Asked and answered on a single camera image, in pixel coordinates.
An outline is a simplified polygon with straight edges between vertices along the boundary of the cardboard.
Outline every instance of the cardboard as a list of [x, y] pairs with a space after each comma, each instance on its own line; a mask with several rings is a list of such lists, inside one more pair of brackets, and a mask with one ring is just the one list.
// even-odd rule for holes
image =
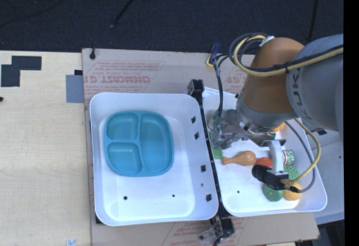
[[[96, 223], [89, 102], [100, 92], [184, 93], [191, 79], [202, 79], [206, 87], [218, 89], [214, 69], [206, 65], [209, 54], [96, 49], [95, 58], [91, 59], [91, 51], [82, 50], [82, 63], [93, 245], [204, 245], [199, 235], [211, 226], [209, 221], [119, 227]], [[244, 56], [243, 63], [250, 64], [251, 60], [252, 56]], [[240, 93], [245, 78], [246, 74], [229, 60], [221, 65], [225, 92]], [[222, 241], [221, 245], [263, 245], [319, 237], [314, 216], [310, 212], [232, 217], [232, 221], [235, 233], [227, 241]]]

